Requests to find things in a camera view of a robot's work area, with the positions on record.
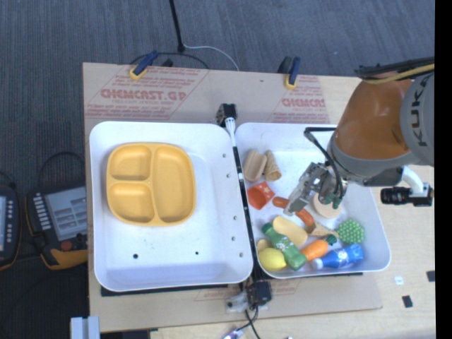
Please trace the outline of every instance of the green bottle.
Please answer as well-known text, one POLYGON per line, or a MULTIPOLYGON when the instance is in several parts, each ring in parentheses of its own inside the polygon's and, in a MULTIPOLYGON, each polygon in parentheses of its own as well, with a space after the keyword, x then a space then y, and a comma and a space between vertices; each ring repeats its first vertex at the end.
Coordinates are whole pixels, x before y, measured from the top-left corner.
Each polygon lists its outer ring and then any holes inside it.
POLYGON ((277 233, 270 223, 262 227, 262 232, 270 237, 273 247, 282 252, 285 262, 292 270, 297 271, 308 261, 295 244, 287 236, 277 233))

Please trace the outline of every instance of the white bracket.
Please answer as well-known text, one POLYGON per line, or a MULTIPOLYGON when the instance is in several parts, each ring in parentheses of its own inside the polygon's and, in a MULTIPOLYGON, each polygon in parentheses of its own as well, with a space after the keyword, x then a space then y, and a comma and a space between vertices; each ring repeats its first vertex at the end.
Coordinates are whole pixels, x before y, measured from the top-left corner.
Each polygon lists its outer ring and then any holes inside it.
POLYGON ((71 318, 71 339, 100 339, 99 316, 71 318))

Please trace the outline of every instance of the connector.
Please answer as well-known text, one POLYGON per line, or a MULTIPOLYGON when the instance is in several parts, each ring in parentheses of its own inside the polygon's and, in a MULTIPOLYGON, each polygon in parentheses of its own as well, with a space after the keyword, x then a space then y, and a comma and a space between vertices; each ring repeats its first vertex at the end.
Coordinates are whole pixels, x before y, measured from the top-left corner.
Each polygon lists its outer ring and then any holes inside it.
POLYGON ((223 339, 239 339, 244 335, 244 331, 241 329, 234 329, 229 334, 223 337, 223 339))
POLYGON ((226 127, 225 120, 226 118, 237 118, 237 108, 234 104, 221 104, 220 108, 218 108, 217 114, 215 115, 215 119, 217 124, 221 127, 226 127))
POLYGON ((250 307, 262 306, 272 299, 271 285, 267 280, 257 280, 246 287, 250 307))

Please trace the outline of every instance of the toy food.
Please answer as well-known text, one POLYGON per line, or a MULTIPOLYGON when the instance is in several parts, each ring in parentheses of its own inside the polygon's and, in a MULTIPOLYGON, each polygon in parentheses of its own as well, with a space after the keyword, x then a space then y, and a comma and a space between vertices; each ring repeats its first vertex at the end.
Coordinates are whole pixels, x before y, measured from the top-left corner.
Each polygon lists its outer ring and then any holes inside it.
POLYGON ((339 224, 336 230, 345 244, 359 244, 364 240, 364 228, 355 220, 348 219, 339 224))
POLYGON ((306 231, 309 236, 324 237, 328 236, 329 234, 333 234, 334 236, 336 236, 336 238, 339 238, 339 234, 336 231, 328 229, 326 226, 323 226, 317 221, 314 221, 314 224, 312 226, 308 226, 306 228, 306 231))
POLYGON ((306 230, 283 216, 275 217, 273 228, 277 233, 287 236, 296 246, 301 246, 308 240, 306 230))
POLYGON ((256 245, 257 252, 261 252, 262 250, 267 249, 269 247, 273 247, 271 241, 266 239, 260 239, 259 241, 257 241, 256 245))
POLYGON ((266 167, 267 156, 257 150, 250 150, 243 164, 243 175, 248 181, 256 182, 262 177, 266 167))
POLYGON ((314 269, 320 270, 325 266, 329 268, 342 268, 351 263, 359 263, 364 258, 364 252, 359 244, 351 244, 340 249, 328 252, 324 257, 311 261, 314 269))
POLYGON ((281 171, 276 163, 275 156, 271 150, 266 151, 267 163, 264 174, 267 181, 276 181, 281 178, 281 171))
POLYGON ((326 239, 317 239, 300 251, 306 256, 308 261, 312 261, 325 255, 328 252, 328 246, 334 245, 337 241, 336 236, 330 234, 326 239))
POLYGON ((260 210, 274 197, 275 192, 268 187, 267 182, 255 184, 246 191, 248 202, 255 209, 260 210))
POLYGON ((281 251, 268 247, 258 253, 259 261, 267 271, 278 271, 284 269, 287 264, 281 251))
POLYGON ((306 256, 298 250, 289 237, 276 232, 269 222, 262 226, 262 232, 270 237, 273 248, 282 252, 285 262, 292 270, 297 271, 307 262, 306 256))
POLYGON ((336 218, 339 216, 342 206, 339 205, 338 208, 333 208, 333 204, 324 205, 319 201, 319 194, 314 194, 312 197, 312 205, 317 211, 317 213, 325 218, 336 218))
MULTIPOLYGON (((289 203, 289 200, 287 198, 283 198, 283 197, 279 197, 276 196, 273 200, 272 203, 274 206, 279 207, 279 208, 284 208, 285 206, 287 206, 287 204, 289 203)), ((304 208, 300 211, 295 212, 295 215, 304 222, 304 224, 306 226, 311 226, 314 224, 314 218, 312 217, 312 215, 306 211, 304 208)))

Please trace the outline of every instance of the gray carpet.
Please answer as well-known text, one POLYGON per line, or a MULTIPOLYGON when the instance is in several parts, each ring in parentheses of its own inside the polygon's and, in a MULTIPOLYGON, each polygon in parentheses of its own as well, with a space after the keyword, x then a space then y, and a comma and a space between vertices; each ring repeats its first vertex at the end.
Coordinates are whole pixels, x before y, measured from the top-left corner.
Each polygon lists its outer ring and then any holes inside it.
MULTIPOLYGON (((297 55, 300 73, 353 76, 359 66, 435 53, 435 0, 174 2, 184 44, 221 49, 241 71, 275 73, 297 55)), ((48 157, 84 154, 82 63, 127 64, 154 49, 177 51, 168 0, 0 0, 0 171, 22 206, 48 157)), ((235 69, 211 49, 185 53, 235 69)), ((166 58, 203 68, 188 56, 162 54, 155 64, 166 58)), ((80 163, 61 156, 41 179, 80 177, 80 163)), ((26 229, 18 262, 0 272, 0 338, 68 338, 70 318, 89 314, 86 269, 48 270, 26 229)))

